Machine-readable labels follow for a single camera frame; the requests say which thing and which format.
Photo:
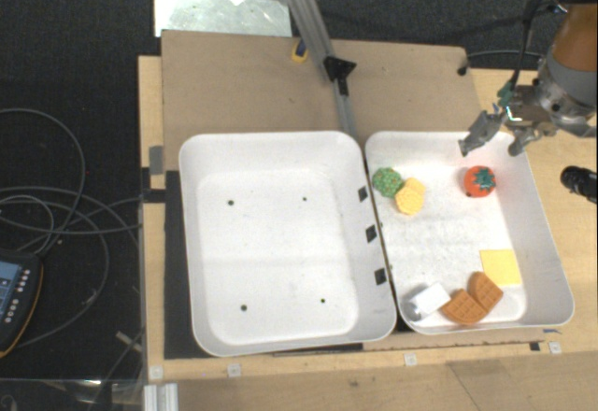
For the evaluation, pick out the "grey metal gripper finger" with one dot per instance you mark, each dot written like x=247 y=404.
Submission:
x=481 y=131
x=524 y=139

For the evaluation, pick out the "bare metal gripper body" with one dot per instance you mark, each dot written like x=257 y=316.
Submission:
x=556 y=112

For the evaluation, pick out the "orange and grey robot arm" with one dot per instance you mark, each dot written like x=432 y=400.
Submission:
x=577 y=35

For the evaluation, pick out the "red tomato with green top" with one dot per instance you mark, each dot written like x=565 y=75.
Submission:
x=477 y=185

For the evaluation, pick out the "white plastic tray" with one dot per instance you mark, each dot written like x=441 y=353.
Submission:
x=280 y=250
x=448 y=236

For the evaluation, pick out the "yellow cheese slice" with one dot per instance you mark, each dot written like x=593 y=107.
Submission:
x=501 y=266

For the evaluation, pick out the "orange waffle piece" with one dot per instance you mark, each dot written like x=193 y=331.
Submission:
x=462 y=308
x=487 y=291

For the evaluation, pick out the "small white and grey bottle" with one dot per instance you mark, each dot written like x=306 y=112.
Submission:
x=431 y=299

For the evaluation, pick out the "brown cardboard board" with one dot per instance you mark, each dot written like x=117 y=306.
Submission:
x=243 y=87

